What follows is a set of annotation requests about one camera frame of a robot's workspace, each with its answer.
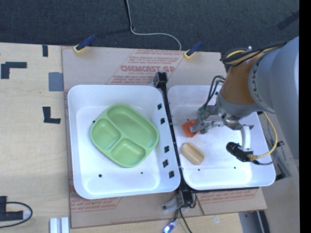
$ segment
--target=yellow cable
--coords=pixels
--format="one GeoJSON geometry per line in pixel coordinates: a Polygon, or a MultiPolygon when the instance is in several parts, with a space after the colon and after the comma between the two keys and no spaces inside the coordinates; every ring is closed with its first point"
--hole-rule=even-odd
{"type": "Polygon", "coordinates": [[[274,133],[274,136],[275,136],[275,141],[274,141],[274,144],[272,146],[272,148],[266,152],[265,154],[261,154],[261,155],[254,155],[254,154],[248,154],[247,157],[250,159],[250,161],[253,161],[253,160],[256,160],[256,159],[259,159],[259,158],[262,158],[262,157],[265,157],[269,154],[271,154],[275,149],[276,149],[276,145],[277,145],[277,133],[276,133],[276,129],[275,127],[273,126],[270,118],[268,117],[268,114],[266,112],[263,112],[263,114],[265,115],[266,119],[268,120],[269,124],[271,125],[271,128],[273,130],[273,133],[274,133]]]}
{"type": "MultiPolygon", "coordinates": [[[[252,57],[254,57],[254,56],[256,56],[257,54],[259,54],[259,53],[261,53],[261,52],[267,52],[267,51],[270,51],[270,50],[272,50],[272,49],[277,49],[278,47],[271,47],[271,48],[268,48],[268,49],[264,49],[263,51],[256,51],[256,52],[251,52],[251,53],[249,53],[248,55],[246,55],[246,56],[244,56],[244,57],[242,57],[242,58],[239,58],[239,59],[236,59],[236,60],[233,60],[233,61],[228,61],[228,62],[226,62],[225,61],[225,63],[226,64],[228,64],[228,65],[234,65],[234,64],[238,64],[238,63],[240,63],[240,62],[242,62],[242,61],[244,61],[244,60],[247,60],[247,59],[249,59],[249,58],[252,58],[252,57]]],[[[233,52],[231,52],[231,53],[229,53],[227,56],[226,56],[226,58],[229,58],[229,57],[231,57],[232,55],[234,55],[234,54],[236,54],[236,53],[239,53],[239,52],[246,52],[247,50],[236,50],[236,51],[233,51],[233,52]]]]}

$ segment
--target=beige object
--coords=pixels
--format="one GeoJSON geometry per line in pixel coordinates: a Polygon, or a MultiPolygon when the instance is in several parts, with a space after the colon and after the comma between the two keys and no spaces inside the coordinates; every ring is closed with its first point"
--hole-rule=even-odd
{"type": "Polygon", "coordinates": [[[205,158],[204,153],[190,142],[183,145],[181,153],[195,165],[201,164],[205,158]]]}
{"type": "Polygon", "coordinates": [[[255,103],[249,92],[248,78],[251,67],[260,56],[261,54],[258,54],[229,69],[221,89],[222,96],[226,101],[236,104],[255,103]]]}

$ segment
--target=black connector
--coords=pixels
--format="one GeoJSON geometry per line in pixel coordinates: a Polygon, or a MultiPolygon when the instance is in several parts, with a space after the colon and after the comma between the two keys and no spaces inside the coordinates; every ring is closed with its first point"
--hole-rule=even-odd
{"type": "Polygon", "coordinates": [[[250,161],[248,155],[253,153],[253,151],[243,151],[242,146],[234,142],[227,143],[226,149],[229,153],[234,155],[238,160],[242,162],[250,161]]]}
{"type": "Polygon", "coordinates": [[[182,192],[184,199],[184,206],[190,206],[193,204],[193,197],[191,191],[182,192]]]}
{"type": "Polygon", "coordinates": [[[156,88],[163,88],[168,82],[166,72],[157,72],[154,77],[154,85],[156,88]]]}

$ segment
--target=orange object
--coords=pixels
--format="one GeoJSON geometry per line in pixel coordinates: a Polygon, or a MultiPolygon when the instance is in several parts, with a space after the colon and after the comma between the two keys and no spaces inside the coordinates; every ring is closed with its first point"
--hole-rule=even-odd
{"type": "Polygon", "coordinates": [[[198,132],[192,133],[190,132],[190,127],[194,126],[196,119],[190,120],[182,125],[185,134],[189,137],[194,137],[198,132]]]}

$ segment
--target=black tape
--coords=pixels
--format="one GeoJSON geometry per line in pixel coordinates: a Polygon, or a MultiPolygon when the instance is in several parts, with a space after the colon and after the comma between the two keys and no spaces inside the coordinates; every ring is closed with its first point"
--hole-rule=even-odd
{"type": "Polygon", "coordinates": [[[8,79],[10,77],[10,68],[6,64],[1,64],[1,79],[8,79]]]}
{"type": "Polygon", "coordinates": [[[285,178],[285,176],[284,176],[284,174],[282,174],[282,173],[276,175],[276,181],[281,180],[281,179],[284,179],[284,178],[285,178]]]}
{"type": "Polygon", "coordinates": [[[48,57],[49,56],[49,51],[48,51],[48,46],[47,45],[42,45],[42,56],[43,57],[48,57]]]}
{"type": "Polygon", "coordinates": [[[14,221],[24,219],[24,212],[7,212],[6,211],[6,196],[0,196],[0,222],[14,221]]]}
{"type": "Polygon", "coordinates": [[[43,122],[60,124],[60,118],[51,118],[50,107],[42,107],[42,109],[43,109],[43,116],[44,116],[43,122]]]}
{"type": "Polygon", "coordinates": [[[27,68],[27,62],[5,62],[5,64],[1,64],[1,79],[10,78],[10,68],[27,68]]]}
{"type": "Polygon", "coordinates": [[[49,91],[64,91],[63,74],[49,72],[49,91]]]}
{"type": "Polygon", "coordinates": [[[6,196],[0,196],[0,213],[6,212],[5,206],[6,206],[6,196]]]}
{"type": "Polygon", "coordinates": [[[285,29],[288,25],[293,23],[294,21],[299,19],[299,10],[292,13],[289,17],[287,17],[285,20],[281,21],[279,24],[277,24],[277,28],[280,30],[285,29]]]}

